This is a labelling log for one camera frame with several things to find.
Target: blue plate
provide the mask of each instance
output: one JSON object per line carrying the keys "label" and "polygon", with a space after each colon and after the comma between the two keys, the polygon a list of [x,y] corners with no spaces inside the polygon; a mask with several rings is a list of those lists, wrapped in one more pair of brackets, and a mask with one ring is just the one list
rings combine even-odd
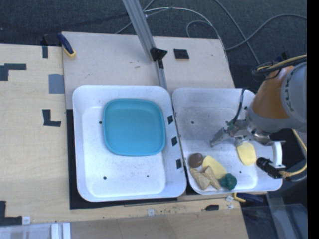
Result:
{"label": "blue plate", "polygon": [[114,99],[103,111],[107,148],[118,155],[149,156],[165,146],[165,125],[160,107],[143,99]]}

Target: black clamp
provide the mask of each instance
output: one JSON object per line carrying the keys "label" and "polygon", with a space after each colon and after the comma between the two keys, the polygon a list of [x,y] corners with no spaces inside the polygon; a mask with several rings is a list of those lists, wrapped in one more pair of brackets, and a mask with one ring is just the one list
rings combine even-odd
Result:
{"label": "black clamp", "polygon": [[152,58],[154,61],[158,61],[159,68],[164,69],[164,64],[163,64],[163,57],[167,54],[167,50],[161,50],[157,48],[152,48],[150,50]]}

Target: blue clamp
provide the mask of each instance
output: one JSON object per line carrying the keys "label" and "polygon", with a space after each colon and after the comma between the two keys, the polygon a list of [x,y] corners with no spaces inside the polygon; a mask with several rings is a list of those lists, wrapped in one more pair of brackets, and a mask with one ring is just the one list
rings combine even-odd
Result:
{"label": "blue clamp", "polygon": [[64,37],[63,34],[58,33],[57,37],[59,39],[59,41],[62,43],[63,47],[64,47],[64,52],[69,56],[69,57],[74,57],[76,52],[74,49],[72,49],[70,43],[68,42],[68,40]]}

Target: gray tape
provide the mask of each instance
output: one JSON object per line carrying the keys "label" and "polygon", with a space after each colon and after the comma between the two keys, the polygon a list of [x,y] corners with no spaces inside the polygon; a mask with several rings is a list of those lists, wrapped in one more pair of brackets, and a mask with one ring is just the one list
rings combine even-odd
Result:
{"label": "gray tape", "polygon": [[49,93],[64,94],[64,77],[60,74],[49,74]]}

